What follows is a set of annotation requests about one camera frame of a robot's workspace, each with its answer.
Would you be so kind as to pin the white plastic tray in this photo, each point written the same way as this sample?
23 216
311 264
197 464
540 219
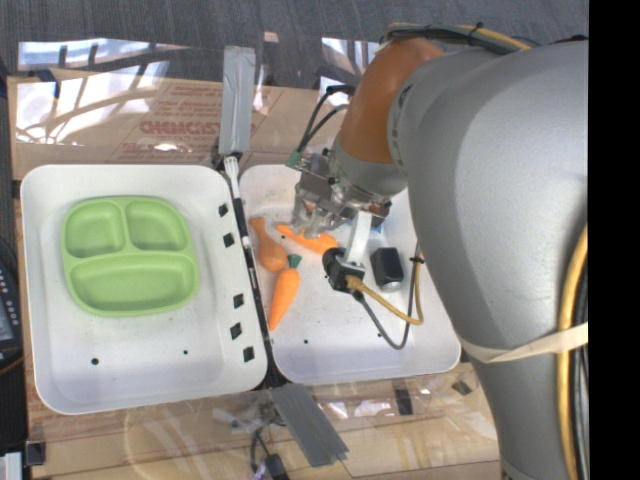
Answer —
140 363
340 338

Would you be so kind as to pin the orange carrot green top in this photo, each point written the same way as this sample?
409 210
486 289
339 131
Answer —
283 290

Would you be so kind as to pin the orange toy drumstick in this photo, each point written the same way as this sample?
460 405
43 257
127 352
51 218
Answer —
271 255

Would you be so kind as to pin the green divided plate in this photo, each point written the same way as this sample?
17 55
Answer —
131 278

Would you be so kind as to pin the brown cardboard board red print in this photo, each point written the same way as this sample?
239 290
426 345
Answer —
165 123

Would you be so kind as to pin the black cylinder on white bracket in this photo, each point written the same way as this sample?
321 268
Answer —
344 267

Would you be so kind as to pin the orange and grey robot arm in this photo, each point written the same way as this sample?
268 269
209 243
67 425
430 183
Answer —
480 178

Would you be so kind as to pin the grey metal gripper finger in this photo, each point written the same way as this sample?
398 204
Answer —
325 224
301 218

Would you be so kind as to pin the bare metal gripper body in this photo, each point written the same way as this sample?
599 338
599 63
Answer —
320 183

